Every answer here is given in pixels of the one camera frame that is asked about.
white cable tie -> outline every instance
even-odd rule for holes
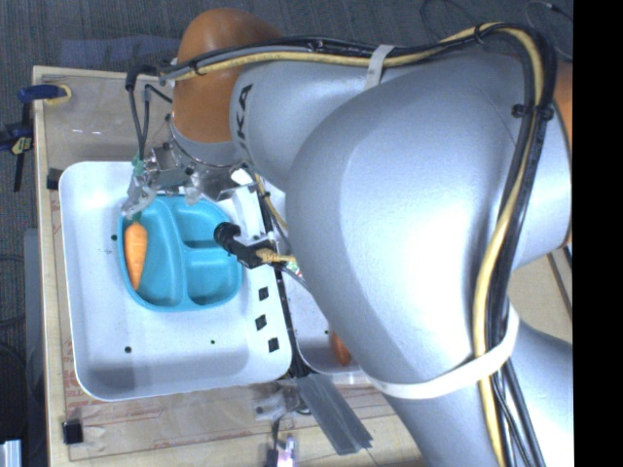
[[[497,372],[513,353],[519,333],[519,315],[511,306],[504,339],[482,356],[450,370],[446,374],[417,384],[392,384],[367,376],[381,392],[403,400],[427,400],[438,398],[463,389]]]
[[[363,86],[364,90],[371,89],[381,82],[383,63],[385,62],[387,54],[394,50],[395,47],[395,45],[379,45],[377,49],[372,52],[370,63],[368,64],[368,72],[366,73],[366,83]]]

blue bowl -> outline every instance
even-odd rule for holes
[[[213,237],[226,221],[227,215],[206,200],[189,206],[183,197],[156,197],[140,217],[147,229],[147,257],[134,291],[124,254],[124,232],[131,221],[120,217],[118,251],[132,298],[158,311],[203,309],[231,300],[242,284],[242,266]]]

table surface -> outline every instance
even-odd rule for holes
[[[257,388],[241,387],[131,400],[97,402],[72,374],[62,224],[57,191],[47,188],[50,169],[79,161],[129,161],[135,132],[121,73],[35,66],[33,84],[71,85],[64,103],[36,101],[38,225],[41,247],[46,412],[49,464],[117,466],[264,465],[270,423],[256,421],[248,406]],[[149,81],[141,78],[140,82]],[[168,105],[152,102],[152,118],[164,118]],[[139,105],[139,117],[142,119]],[[151,143],[166,138],[164,122],[152,122]],[[510,296],[522,318],[548,334],[572,341],[571,273],[561,251],[513,273]],[[384,397],[365,379],[336,379],[347,401],[371,433],[373,447],[337,455],[312,417],[283,421],[283,437],[297,441],[298,461],[322,466],[423,466],[413,439]],[[206,423],[218,416],[222,424]],[[68,446],[61,424],[79,418],[85,441]]]

